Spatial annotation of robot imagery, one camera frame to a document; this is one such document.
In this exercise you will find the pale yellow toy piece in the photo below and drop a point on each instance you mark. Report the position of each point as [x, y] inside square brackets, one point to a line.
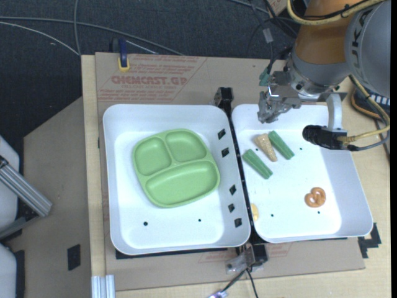
[255, 212]

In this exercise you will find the green celery stick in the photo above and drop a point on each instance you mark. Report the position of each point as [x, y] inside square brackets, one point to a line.
[280, 144]
[257, 164]

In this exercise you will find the orange pretzel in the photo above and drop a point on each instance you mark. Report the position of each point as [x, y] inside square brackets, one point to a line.
[315, 198]

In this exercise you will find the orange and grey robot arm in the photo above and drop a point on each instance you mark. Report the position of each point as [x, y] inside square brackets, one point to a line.
[322, 39]

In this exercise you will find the black cylinder on white bracket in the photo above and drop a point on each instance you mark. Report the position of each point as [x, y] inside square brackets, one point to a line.
[321, 137]

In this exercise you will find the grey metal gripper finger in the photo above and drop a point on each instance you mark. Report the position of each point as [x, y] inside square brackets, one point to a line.
[278, 110]
[264, 109]

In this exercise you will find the brown cardboard board red print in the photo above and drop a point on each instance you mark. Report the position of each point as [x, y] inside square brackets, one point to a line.
[192, 73]

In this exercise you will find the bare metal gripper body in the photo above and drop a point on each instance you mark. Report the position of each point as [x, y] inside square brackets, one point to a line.
[287, 93]

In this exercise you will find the beige corn cob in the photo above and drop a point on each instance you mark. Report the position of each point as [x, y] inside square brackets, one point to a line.
[267, 146]

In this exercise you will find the white plastic tray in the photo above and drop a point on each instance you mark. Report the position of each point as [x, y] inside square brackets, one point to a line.
[288, 219]
[173, 228]

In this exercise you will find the green divided plate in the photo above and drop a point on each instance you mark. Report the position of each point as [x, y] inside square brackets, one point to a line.
[176, 169]

